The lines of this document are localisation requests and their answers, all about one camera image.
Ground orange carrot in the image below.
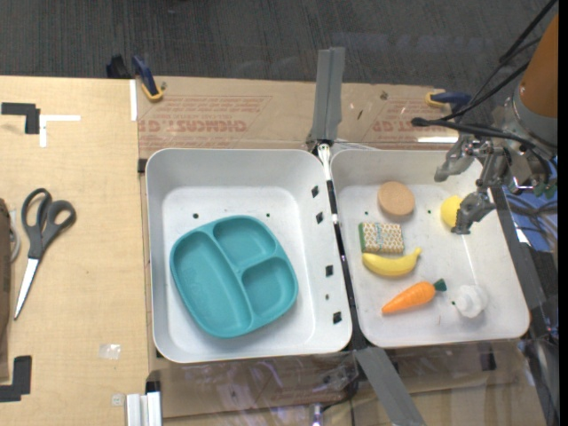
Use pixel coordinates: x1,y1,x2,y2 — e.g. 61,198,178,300
381,278,448,316

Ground clear plastic bottle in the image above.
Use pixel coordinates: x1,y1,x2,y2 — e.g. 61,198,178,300
453,283,490,320

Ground yellow lemon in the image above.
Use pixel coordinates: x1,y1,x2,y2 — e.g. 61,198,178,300
439,194,465,229

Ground tan round biscuit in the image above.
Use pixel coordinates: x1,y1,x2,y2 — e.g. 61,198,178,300
376,180,417,217

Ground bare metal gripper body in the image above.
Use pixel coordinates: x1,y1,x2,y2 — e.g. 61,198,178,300
461,117,556,194

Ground green patterned packet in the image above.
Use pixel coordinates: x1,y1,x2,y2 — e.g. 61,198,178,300
358,221,406,255

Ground grey handled scissors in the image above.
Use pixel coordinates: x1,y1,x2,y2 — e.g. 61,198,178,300
12,187,78,321

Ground blue divided plate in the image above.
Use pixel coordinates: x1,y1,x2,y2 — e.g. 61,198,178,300
169,214,300,340

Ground white plastic tray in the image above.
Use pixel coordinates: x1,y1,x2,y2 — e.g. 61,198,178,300
145,147,354,365
329,148,532,350

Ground brown cardboard board red print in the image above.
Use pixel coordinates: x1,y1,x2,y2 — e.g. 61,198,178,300
135,75,548,420

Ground yellow banana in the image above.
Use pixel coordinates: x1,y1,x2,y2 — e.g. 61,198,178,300
361,246,423,279

